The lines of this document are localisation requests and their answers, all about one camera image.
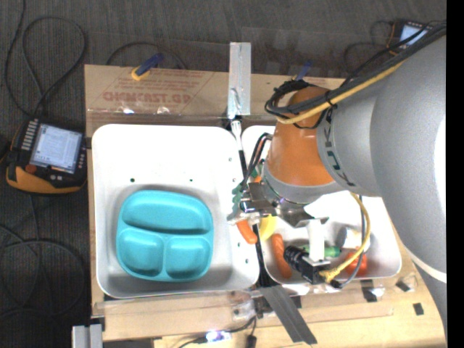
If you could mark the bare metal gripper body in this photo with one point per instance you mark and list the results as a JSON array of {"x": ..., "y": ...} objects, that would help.
[{"x": 261, "y": 201}]

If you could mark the orange carrot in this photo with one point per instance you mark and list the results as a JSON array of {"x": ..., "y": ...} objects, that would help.
[{"x": 248, "y": 232}]

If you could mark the orange sausage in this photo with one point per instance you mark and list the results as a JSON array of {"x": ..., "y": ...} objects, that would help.
[{"x": 281, "y": 256}]

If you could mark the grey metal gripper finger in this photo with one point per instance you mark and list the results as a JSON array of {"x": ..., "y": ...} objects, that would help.
[{"x": 239, "y": 218}]

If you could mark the white plastic tray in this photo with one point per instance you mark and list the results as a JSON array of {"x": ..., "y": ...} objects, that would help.
[
  {"x": 380, "y": 245},
  {"x": 163, "y": 154}
]

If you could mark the brown cardboard board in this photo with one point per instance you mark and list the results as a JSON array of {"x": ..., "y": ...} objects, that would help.
[{"x": 152, "y": 93}]

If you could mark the yellow banana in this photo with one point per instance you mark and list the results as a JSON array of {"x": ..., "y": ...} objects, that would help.
[{"x": 267, "y": 227}]

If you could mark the black cylinder on white bracket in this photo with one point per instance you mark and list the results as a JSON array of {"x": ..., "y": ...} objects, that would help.
[{"x": 314, "y": 241}]

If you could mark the white and grey can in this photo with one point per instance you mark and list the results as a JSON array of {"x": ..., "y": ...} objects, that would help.
[{"x": 349, "y": 238}]

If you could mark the blue divided plate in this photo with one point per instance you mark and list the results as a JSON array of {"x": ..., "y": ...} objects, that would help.
[{"x": 163, "y": 230}]

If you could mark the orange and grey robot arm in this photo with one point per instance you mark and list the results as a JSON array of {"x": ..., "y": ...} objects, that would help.
[{"x": 398, "y": 151}]

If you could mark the red and orange packet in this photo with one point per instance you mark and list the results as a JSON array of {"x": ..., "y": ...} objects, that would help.
[{"x": 357, "y": 265}]

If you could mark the thin black and white rod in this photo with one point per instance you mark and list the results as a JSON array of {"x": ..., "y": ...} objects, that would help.
[{"x": 236, "y": 136}]

